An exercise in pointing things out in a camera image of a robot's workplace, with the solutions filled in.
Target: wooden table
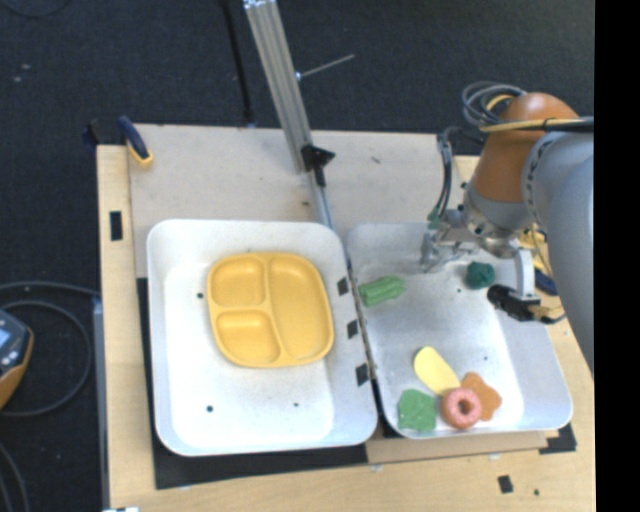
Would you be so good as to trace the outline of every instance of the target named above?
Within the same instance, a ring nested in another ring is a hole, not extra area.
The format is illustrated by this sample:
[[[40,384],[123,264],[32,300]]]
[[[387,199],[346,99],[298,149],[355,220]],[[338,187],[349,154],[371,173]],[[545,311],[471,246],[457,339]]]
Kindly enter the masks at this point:
[[[275,195],[281,195],[276,203],[291,201],[291,193],[297,199],[302,197],[295,208],[287,211],[287,216],[292,220],[312,220],[313,211],[304,200],[304,187],[300,186],[299,177],[287,174],[293,171],[287,168],[288,150],[278,131],[153,126],[141,126],[140,130],[156,156],[150,169],[137,168],[122,146],[99,146],[97,155],[107,397],[106,508],[138,507],[142,512],[595,510],[594,383],[566,321],[549,330],[573,398],[571,430],[577,441],[575,451],[541,454],[538,449],[526,449],[511,452],[501,451],[498,444],[497,451],[501,453],[464,455],[465,450],[460,448],[461,453],[455,457],[439,457],[436,451],[436,458],[426,460],[240,478],[157,490],[136,292],[136,278],[144,272],[144,264],[139,255],[136,258],[136,251],[141,250],[140,238],[146,228],[133,223],[132,173],[137,173],[143,181],[152,180],[157,170],[153,166],[160,169],[170,161],[172,165],[176,162],[184,165],[185,158],[200,158],[201,161],[191,164],[213,168],[235,166],[246,183],[247,176],[252,175],[242,174],[243,165],[255,166],[257,161],[263,174],[256,174],[256,180],[268,178],[270,169],[274,168],[275,172],[289,176],[286,179],[293,184],[291,190],[286,186],[274,189]],[[171,141],[176,138],[179,140],[172,146]],[[210,143],[203,145],[203,138]],[[229,152],[229,140],[241,140],[240,144],[247,144],[247,147],[236,147]],[[438,190],[436,186],[435,190],[423,194],[420,187],[440,181],[437,172],[433,175],[433,169],[440,169],[435,137],[319,132],[314,133],[314,142],[338,154],[327,172],[329,186],[333,187],[329,189],[331,193],[328,192],[329,202],[336,231],[341,236],[363,218],[382,221],[387,216],[388,220],[396,222],[424,218],[431,201],[430,194],[436,194]],[[191,143],[199,150],[185,149]],[[186,156],[174,154],[176,151],[183,151]],[[457,159],[462,179],[470,175],[475,161],[474,158]],[[188,170],[185,179],[176,186],[189,186]],[[233,188],[234,184],[225,186]],[[391,216],[384,201],[376,199],[376,195],[386,189],[391,190],[389,197],[402,203],[396,203],[395,213]],[[137,207],[148,210],[148,207]],[[232,205],[228,208],[231,208],[228,211],[231,218],[242,215],[242,209],[234,211]],[[275,217],[283,215],[277,204],[273,211]],[[122,220],[121,233],[112,232],[114,215]],[[148,220],[152,222],[153,212],[149,215]],[[264,215],[270,220],[271,213],[266,211]],[[551,442],[558,435],[557,432],[536,434],[538,438],[549,437]],[[470,453],[478,451],[474,447]]]

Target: dark carpet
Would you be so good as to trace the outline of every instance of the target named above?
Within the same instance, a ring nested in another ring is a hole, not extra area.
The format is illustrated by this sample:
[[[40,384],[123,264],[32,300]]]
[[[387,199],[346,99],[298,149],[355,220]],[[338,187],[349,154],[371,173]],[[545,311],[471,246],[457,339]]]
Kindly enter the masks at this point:
[[[439,132],[463,122],[460,92],[478,80],[549,92],[579,114],[594,114],[595,0],[279,5],[299,71],[355,55],[303,79],[313,129]],[[38,15],[48,10],[54,12]],[[276,127],[240,0],[231,12],[257,125]],[[243,109],[218,2],[2,0],[0,284],[37,279],[99,289],[95,166],[81,140],[89,121],[97,120],[109,141],[122,114],[230,126],[243,123]],[[0,306],[25,296],[64,306],[92,333],[89,297],[0,292]],[[13,410],[64,394],[85,354],[64,318],[37,308],[18,315],[39,343]],[[0,443],[21,471],[34,512],[101,509],[96,411],[92,372],[59,410],[0,417]],[[21,511],[2,458],[0,475]]]

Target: donut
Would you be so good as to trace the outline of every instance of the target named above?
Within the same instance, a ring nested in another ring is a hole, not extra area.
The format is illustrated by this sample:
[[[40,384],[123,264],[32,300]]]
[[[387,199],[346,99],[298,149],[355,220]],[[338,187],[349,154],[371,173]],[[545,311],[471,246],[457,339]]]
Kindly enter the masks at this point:
[[[480,419],[482,404],[478,395],[468,388],[447,391],[440,401],[440,414],[452,427],[464,430]]]

